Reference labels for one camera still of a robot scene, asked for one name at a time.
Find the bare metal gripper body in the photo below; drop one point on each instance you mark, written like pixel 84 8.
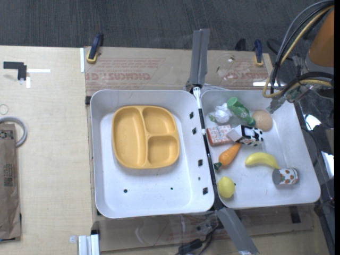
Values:
pixel 313 90

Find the dull grey metal gripper finger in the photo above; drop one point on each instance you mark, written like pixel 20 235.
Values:
pixel 275 105

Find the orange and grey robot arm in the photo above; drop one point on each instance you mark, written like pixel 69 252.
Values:
pixel 324 41

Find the beige round bread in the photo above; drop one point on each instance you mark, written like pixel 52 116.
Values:
pixel 262 120

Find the green plastic bottle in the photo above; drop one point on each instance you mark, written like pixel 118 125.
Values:
pixel 239 110

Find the black and white milk carton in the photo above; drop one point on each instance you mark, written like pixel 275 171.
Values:
pixel 251 135

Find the white crumpled packet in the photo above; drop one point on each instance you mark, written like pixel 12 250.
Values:
pixel 221 114

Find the yellow banana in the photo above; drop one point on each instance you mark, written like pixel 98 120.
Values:
pixel 261 159

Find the orange carton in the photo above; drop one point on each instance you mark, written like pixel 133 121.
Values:
pixel 216 135

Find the orange carrot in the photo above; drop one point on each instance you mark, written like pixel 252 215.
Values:
pixel 229 154

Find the small white can orange print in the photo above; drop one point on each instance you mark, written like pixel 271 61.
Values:
pixel 288 176

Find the thin black and white rod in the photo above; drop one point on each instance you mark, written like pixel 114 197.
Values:
pixel 204 127

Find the white plastic tray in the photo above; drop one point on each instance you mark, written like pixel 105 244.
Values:
pixel 148 193
pixel 260 193

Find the yellow lemon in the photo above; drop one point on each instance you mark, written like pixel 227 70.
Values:
pixel 225 187

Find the brown cardboard board red print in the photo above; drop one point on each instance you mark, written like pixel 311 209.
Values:
pixel 170 70

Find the yellow divided plate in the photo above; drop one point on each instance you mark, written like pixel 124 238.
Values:
pixel 127 137

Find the brown paper bag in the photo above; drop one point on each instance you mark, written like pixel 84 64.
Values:
pixel 9 190

